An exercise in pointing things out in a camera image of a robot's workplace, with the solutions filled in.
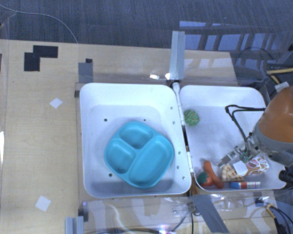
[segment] white paper square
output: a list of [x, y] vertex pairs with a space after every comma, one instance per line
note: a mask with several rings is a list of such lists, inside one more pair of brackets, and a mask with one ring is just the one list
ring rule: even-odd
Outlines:
[[59, 98], [55, 98], [53, 101], [50, 102], [50, 105], [54, 108], [58, 108], [63, 101], [61, 101]]
[[47, 199], [44, 196], [40, 196], [40, 198], [38, 199], [37, 203], [36, 203], [36, 207], [44, 212], [47, 211], [49, 205], [51, 203], [50, 199]]

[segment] wooden surface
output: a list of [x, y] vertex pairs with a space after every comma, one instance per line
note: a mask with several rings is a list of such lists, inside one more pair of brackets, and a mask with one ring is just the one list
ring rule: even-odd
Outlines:
[[[33, 52], [33, 45], [58, 46], [59, 56], [41, 58], [40, 72], [25, 72], [24, 52]], [[115, 80], [115, 76], [119, 76], [124, 82], [132, 78], [138, 78], [138, 82], [150, 82], [149, 75], [157, 74], [161, 76], [159, 82], [164, 82], [162, 76], [169, 70], [170, 50], [28, 41], [9, 41], [7, 46], [2, 51], [4, 58], [8, 57], [9, 70], [5, 78], [0, 77], [0, 84], [2, 80], [7, 82], [0, 234], [63, 234], [65, 217], [76, 217], [79, 207], [74, 98], [78, 63], [85, 62], [86, 58], [93, 59], [95, 77], [101, 81]], [[208, 55], [210, 59], [222, 59], [225, 55], [205, 54], [187, 51], [186, 59], [193, 59], [188, 61], [188, 68], [198, 67], [199, 60]], [[209, 71], [208, 65], [204, 70], [209, 79], [214, 73], [213, 65], [209, 66]], [[226, 79], [236, 84], [233, 67], [227, 65], [223, 68], [227, 70], [224, 72]], [[63, 101], [57, 109], [49, 104], [55, 98]], [[41, 195], [51, 200], [46, 212], [35, 207]], [[147, 199], [146, 202], [141, 199], [139, 202], [146, 209], [144, 213], [158, 214], [159, 208], [154, 206], [157, 200]], [[133, 212], [127, 206], [120, 212], [128, 209]], [[267, 228], [274, 227], [266, 214], [258, 218], [268, 223]], [[134, 225], [130, 215], [122, 214], [121, 219]], [[232, 218], [226, 221], [232, 223], [232, 230], [239, 228]], [[109, 224], [112, 225], [113, 221], [107, 222], [107, 227], [113, 227]], [[178, 233], [190, 233], [183, 231], [184, 228], [187, 226]], [[208, 233], [206, 227], [202, 233]]]

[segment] white cable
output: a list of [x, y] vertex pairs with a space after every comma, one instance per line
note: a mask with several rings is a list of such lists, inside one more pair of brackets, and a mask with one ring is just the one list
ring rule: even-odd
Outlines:
[[70, 34], [71, 34], [71, 35], [73, 36], [73, 38], [75, 39], [76, 43], [78, 43], [77, 38], [75, 37], [74, 33], [70, 30], [70, 28], [69, 28], [69, 27], [68, 27], [68, 26], [67, 26], [62, 20], [60, 20], [60, 19], [58, 19], [58, 18], [56, 18], [56, 17], [54, 17], [54, 16], [47, 15], [47, 14], [42, 14], [42, 13], [32, 13], [32, 12], [18, 11], [18, 10], [14, 10], [14, 9], [10, 9], [10, 8], [8, 8], [8, 7], [5, 7], [5, 6], [3, 6], [2, 4], [0, 4], [0, 6], [1, 6], [2, 8], [4, 8], [4, 9], [6, 9], [6, 10], [10, 10], [10, 11], [17, 12], [17, 13], [22, 13], [22, 14], [27, 14], [27, 15], [36, 15], [36, 16], [45, 16], [45, 17], [53, 18], [53, 19], [59, 21], [61, 24], [63, 24], [63, 25], [66, 27], [66, 29], [69, 30]]

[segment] metal bracket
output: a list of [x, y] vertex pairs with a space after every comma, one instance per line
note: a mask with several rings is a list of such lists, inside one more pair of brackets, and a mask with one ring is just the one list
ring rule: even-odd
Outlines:
[[65, 219], [65, 234], [84, 234], [84, 217], [67, 217]]
[[185, 68], [185, 32], [173, 31], [169, 64], [169, 80], [182, 80]]

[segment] snack package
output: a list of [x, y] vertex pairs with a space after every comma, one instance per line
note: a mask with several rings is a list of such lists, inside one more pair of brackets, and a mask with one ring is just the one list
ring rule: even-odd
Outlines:
[[244, 178], [238, 175], [230, 164], [224, 165], [221, 172], [221, 179], [223, 181], [244, 181]]
[[256, 157], [247, 163], [238, 161], [233, 164], [238, 175], [249, 176], [264, 173], [268, 170], [269, 164], [263, 156]]

